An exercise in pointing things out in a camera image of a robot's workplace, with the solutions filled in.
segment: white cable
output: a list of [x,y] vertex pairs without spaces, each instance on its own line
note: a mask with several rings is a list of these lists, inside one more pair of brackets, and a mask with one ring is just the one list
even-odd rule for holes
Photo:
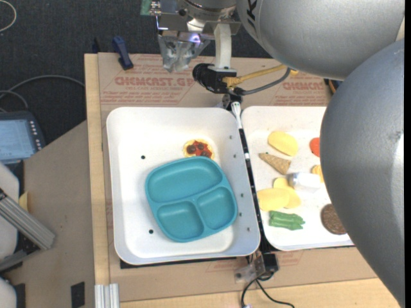
[[13,13],[14,13],[14,18],[13,18],[12,22],[11,22],[9,25],[7,25],[6,27],[0,28],[0,32],[3,32],[3,31],[5,31],[5,30],[7,30],[8,28],[11,28],[11,27],[14,25],[14,23],[15,23],[15,21],[16,21],[16,19],[17,19],[17,10],[16,10],[16,9],[14,8],[14,6],[13,6],[11,3],[9,3],[8,1],[0,0],[0,3],[5,3],[5,4],[7,4],[7,5],[13,10]]

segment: teal divided plate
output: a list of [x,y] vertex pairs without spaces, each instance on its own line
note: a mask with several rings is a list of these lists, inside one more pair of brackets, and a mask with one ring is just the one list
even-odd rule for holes
[[237,216],[231,186],[208,157],[182,158],[157,167],[147,176],[145,191],[157,224],[177,242],[220,232]]

